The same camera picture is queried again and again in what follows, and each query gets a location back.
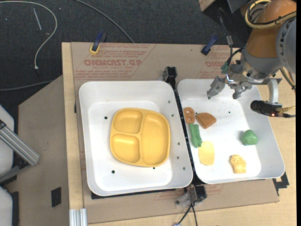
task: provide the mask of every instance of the blue clamp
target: blue clamp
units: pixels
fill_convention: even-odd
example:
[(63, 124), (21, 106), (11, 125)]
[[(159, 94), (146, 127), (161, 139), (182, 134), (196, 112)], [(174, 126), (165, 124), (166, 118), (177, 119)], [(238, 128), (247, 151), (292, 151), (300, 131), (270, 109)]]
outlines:
[(92, 44), (90, 48), (90, 53), (97, 54), (100, 47), (99, 43), (105, 42), (106, 39), (107, 39), (107, 33), (100, 31), (95, 38), (94, 44)]
[(209, 43), (201, 50), (201, 53), (207, 55), (210, 52), (210, 48), (216, 43), (218, 37), (213, 35), (209, 41)]

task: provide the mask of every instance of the brown toy bread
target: brown toy bread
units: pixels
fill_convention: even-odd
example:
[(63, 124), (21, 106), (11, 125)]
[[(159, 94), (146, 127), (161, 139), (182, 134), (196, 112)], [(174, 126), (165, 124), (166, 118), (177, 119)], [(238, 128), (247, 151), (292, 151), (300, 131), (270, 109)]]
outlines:
[(204, 129), (216, 123), (216, 118), (210, 113), (198, 113), (195, 117)]

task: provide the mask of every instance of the wooden edge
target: wooden edge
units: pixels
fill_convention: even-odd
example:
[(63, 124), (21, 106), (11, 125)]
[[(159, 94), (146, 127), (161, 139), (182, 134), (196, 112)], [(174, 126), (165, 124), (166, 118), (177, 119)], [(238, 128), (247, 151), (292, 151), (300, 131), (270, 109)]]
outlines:
[(66, 120), (69, 209), (80, 210), (84, 208), (84, 197), (79, 157), (77, 118), (76, 113), (74, 113), (75, 93), (71, 43), (62, 43), (62, 62)]

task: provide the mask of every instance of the black floor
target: black floor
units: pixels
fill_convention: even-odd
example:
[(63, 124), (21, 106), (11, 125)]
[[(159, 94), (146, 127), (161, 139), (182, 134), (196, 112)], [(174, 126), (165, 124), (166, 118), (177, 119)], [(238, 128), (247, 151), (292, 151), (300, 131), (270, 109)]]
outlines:
[[(55, 14), (57, 30), (37, 55), (36, 73), (36, 52), (55, 28), (54, 16), (40, 4)], [(250, 28), (227, 0), (204, 12), (198, 0), (0, 0), (0, 105), (11, 113), (62, 74), (62, 42), (93, 42), (100, 30), (107, 32), (107, 42), (207, 44), (216, 34), (216, 44), (226, 45), (219, 8), (227, 14), (234, 46), (244, 46)], [(37, 83), (42, 84), (13, 89)]]

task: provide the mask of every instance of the yellow plate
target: yellow plate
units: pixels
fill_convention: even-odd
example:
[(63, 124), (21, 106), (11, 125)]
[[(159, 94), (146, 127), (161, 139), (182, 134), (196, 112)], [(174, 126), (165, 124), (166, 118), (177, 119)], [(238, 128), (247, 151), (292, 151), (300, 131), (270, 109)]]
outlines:
[(163, 164), (170, 149), (168, 120), (160, 113), (139, 108), (124, 108), (113, 117), (110, 149), (124, 163), (156, 167)]

